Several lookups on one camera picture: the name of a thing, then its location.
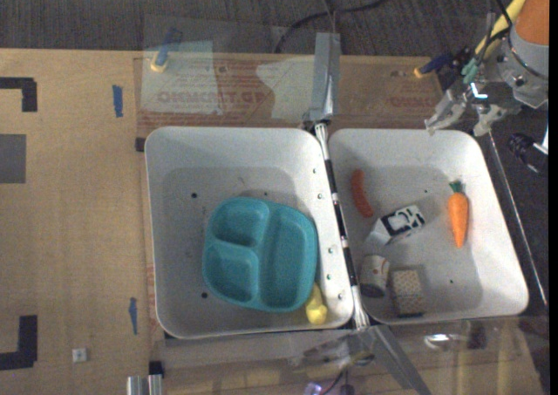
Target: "teal bowl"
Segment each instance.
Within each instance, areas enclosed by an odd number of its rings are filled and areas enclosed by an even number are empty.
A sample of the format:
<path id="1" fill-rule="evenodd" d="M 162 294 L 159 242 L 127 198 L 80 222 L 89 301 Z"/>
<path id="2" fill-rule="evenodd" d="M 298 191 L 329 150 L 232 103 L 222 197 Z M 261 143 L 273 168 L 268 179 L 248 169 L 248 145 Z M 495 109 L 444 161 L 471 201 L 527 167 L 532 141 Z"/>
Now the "teal bowl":
<path id="1" fill-rule="evenodd" d="M 316 226 L 302 212 L 273 201 L 230 198 L 209 219 L 203 278 L 230 303 L 293 311 L 312 291 L 317 244 Z"/>

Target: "toy carrot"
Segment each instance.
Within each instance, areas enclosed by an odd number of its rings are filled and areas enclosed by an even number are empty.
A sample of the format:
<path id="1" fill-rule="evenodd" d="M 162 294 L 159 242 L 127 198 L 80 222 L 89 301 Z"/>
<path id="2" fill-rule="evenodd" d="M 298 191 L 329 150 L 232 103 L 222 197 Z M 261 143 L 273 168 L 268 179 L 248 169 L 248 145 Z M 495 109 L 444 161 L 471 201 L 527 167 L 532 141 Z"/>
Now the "toy carrot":
<path id="1" fill-rule="evenodd" d="M 359 168 L 354 170 L 350 176 L 350 190 L 358 212 L 365 218 L 372 217 L 374 211 L 366 199 L 366 192 L 364 191 L 364 171 Z"/>
<path id="2" fill-rule="evenodd" d="M 450 187 L 453 190 L 452 196 L 447 201 L 447 208 L 452 224 L 453 238 L 458 248 L 463 246 L 467 225 L 469 224 L 469 200 L 463 193 L 461 181 L 452 181 Z"/>

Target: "wooden surface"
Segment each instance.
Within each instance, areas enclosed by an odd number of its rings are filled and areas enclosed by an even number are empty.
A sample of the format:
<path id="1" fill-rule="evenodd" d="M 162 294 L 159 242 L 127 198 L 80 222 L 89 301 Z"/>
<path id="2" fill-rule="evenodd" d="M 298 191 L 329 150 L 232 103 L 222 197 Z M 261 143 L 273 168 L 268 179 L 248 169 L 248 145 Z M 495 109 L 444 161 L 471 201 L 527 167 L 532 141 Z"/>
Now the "wooden surface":
<path id="1" fill-rule="evenodd" d="M 21 111 L 20 91 L 0 91 L 0 133 L 27 137 L 26 182 L 0 185 L 0 352 L 15 349 L 19 316 L 38 316 L 38 360 L 0 371 L 2 394 L 124 393 L 127 376 L 147 374 L 135 55 L 0 51 L 0 76 L 38 84 L 38 112 Z M 73 364 L 80 347 L 90 360 Z"/>

